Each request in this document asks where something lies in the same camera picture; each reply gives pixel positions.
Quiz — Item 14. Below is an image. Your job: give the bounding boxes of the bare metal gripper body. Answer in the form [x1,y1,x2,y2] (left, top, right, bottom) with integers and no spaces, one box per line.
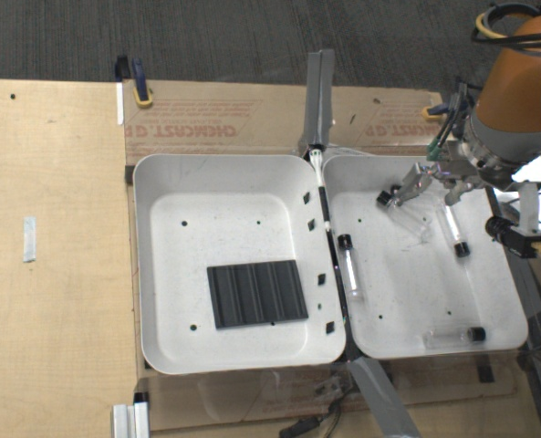
[432,140,516,192]

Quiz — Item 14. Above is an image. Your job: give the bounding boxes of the clear plastic tube black cap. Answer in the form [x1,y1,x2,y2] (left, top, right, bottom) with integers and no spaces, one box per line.
[421,326,487,351]
[375,183,433,246]
[336,234,365,301]
[437,198,472,259]

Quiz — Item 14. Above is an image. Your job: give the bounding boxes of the thin black and white rod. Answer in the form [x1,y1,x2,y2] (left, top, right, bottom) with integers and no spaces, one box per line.
[309,147,354,360]

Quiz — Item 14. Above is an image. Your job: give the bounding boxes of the white plastic tray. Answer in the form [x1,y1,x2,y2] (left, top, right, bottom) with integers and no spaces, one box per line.
[131,152,348,376]
[322,153,530,361]

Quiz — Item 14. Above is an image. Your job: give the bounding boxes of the brown cardboard board red print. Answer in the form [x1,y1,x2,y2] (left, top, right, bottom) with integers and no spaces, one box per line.
[123,78,529,432]

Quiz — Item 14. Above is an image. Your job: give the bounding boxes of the black ribbed rectangular plate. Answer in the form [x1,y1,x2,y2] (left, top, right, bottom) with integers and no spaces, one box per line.
[205,259,310,330]

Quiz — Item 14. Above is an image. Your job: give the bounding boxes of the black cylinder on white bracket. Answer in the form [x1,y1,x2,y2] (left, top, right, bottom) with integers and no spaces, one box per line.
[484,180,541,260]

